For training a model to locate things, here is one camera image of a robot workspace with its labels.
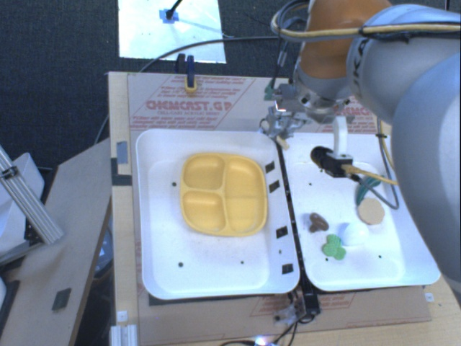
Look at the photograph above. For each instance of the yellow divided plate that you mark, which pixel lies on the yellow divided plate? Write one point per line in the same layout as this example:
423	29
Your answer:
223	193

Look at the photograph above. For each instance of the brown cardboard board red print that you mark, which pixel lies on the brown cardboard board red print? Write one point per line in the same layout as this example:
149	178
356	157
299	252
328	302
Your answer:
201	110

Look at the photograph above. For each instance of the green toy broccoli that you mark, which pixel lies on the green toy broccoli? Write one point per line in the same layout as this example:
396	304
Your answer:
333	248

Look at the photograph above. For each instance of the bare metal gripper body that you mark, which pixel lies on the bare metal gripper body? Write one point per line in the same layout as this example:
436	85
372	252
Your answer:
292	104

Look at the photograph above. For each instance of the brown lumpy toy food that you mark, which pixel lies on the brown lumpy toy food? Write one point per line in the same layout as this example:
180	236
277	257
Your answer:
318	222

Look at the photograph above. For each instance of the white egg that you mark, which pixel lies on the white egg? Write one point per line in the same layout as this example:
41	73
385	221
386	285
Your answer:
354	233

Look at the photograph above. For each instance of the white plastic tray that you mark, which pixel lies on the white plastic tray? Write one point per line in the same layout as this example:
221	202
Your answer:
360	269
216	261

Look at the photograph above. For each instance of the black cylinder on white bracket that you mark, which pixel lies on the black cylinder on white bracket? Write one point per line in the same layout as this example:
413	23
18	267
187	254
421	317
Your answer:
329	160

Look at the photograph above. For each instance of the tan round biscuit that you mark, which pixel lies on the tan round biscuit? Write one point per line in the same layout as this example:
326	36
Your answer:
371	211

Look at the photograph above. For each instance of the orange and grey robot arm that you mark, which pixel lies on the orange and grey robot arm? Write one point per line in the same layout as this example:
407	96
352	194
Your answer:
414	85

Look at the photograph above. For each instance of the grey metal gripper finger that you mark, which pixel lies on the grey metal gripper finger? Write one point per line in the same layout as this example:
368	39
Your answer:
284	141
269	127

